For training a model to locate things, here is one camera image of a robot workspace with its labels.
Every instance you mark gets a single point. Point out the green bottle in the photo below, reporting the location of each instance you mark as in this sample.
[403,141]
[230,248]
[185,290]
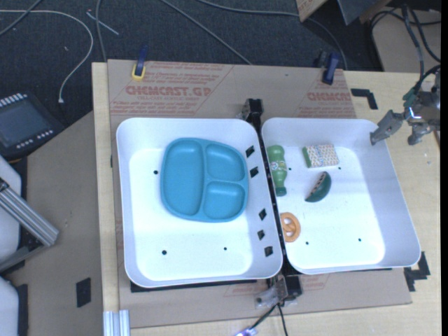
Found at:
[278,166]

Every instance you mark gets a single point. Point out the orange pretzel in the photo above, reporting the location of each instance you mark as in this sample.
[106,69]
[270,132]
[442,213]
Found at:
[295,227]

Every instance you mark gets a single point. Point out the blue divided plate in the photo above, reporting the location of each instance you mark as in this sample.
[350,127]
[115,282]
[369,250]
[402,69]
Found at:
[185,180]

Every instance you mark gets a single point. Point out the green watermelon slice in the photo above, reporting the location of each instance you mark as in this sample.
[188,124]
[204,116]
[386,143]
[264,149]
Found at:
[323,189]

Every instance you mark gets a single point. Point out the brown cardboard board, red print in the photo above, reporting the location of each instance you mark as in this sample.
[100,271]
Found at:
[217,89]

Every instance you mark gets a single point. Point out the white plastic tray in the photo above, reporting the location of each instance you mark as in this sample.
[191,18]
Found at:
[346,222]
[196,254]

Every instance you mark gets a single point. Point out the green patterned carton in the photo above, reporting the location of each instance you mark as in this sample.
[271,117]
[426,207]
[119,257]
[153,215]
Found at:
[321,156]

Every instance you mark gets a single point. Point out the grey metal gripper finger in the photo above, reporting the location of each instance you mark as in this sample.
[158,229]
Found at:
[418,133]
[386,127]

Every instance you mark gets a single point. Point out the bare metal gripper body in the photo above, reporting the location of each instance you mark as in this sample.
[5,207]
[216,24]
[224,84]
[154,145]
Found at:
[430,106]

